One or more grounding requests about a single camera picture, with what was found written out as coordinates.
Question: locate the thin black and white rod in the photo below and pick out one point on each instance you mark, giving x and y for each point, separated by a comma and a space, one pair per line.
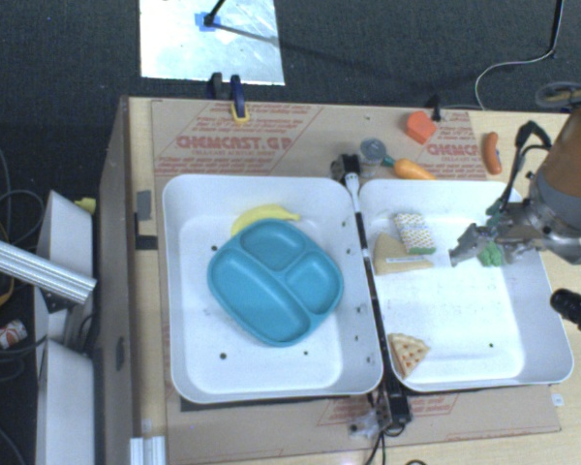
368, 259

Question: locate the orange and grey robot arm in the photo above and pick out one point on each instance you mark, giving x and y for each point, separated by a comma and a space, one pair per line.
569, 163

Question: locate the red and white can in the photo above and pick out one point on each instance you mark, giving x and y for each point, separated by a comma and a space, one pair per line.
10, 333

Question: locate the small grey can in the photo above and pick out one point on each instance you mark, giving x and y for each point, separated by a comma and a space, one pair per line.
373, 153

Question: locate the blue divided plate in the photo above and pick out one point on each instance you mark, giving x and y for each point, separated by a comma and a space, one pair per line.
271, 284

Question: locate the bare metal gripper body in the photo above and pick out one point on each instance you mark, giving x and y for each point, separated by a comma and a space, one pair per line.
528, 230

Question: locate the pizza slice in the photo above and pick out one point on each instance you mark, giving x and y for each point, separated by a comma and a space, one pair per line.
406, 354

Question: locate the beige bread slice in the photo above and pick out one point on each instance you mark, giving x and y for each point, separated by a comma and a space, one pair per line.
389, 259

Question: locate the white plastic tray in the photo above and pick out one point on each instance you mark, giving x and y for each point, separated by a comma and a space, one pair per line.
271, 376
465, 318

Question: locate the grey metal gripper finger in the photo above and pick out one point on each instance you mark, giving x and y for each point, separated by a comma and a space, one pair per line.
515, 252
467, 245

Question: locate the brown cardboard board red print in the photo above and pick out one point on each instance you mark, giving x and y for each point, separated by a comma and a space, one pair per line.
252, 143

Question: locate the orange carton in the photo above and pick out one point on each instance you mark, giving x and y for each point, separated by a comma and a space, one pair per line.
420, 126

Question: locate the yellow banana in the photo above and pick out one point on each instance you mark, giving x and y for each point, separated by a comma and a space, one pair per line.
264, 212

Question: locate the orange sausage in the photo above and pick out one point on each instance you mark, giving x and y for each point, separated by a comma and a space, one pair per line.
491, 153

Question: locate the white patterned packet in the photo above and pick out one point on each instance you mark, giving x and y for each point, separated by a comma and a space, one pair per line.
414, 230

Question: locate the green broccoli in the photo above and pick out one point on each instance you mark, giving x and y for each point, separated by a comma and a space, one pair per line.
490, 256

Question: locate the orange carrot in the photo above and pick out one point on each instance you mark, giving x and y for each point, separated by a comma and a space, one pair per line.
411, 169

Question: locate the black cylinder on white bracket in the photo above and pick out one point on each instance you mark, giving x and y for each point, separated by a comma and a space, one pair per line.
573, 308

